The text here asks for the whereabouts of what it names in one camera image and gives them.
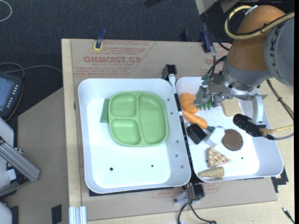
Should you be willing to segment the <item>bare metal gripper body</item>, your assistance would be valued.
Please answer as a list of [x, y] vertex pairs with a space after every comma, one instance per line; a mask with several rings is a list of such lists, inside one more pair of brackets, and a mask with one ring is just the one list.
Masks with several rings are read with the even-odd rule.
[[214, 73], [212, 76], [206, 73], [201, 78], [201, 86], [206, 89], [207, 101], [212, 100], [212, 95], [225, 96], [226, 99], [236, 97], [241, 100], [246, 100], [249, 97], [249, 93], [257, 87], [257, 83], [250, 81], [249, 84], [246, 77], [244, 81], [239, 81], [233, 78], [228, 73]]

